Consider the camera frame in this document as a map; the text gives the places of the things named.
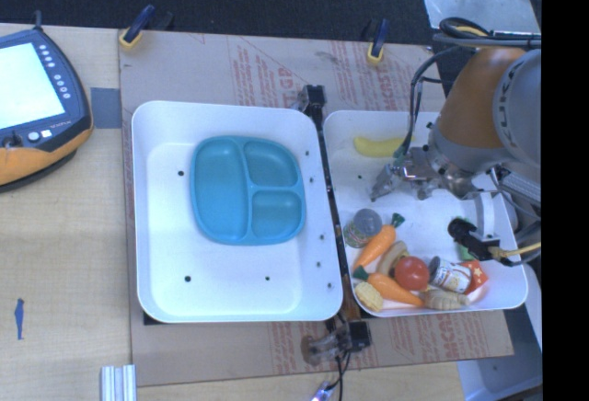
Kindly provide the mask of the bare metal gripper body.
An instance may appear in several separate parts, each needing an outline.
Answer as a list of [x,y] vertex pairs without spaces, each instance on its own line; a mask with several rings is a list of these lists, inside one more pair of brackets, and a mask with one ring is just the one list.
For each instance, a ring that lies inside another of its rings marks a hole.
[[420,180],[434,180],[438,189],[450,192],[459,200],[474,199],[481,189],[473,183],[474,173],[463,170],[449,161],[435,147],[424,145],[411,147],[394,166],[401,167],[402,181],[408,182],[415,194],[415,185]]

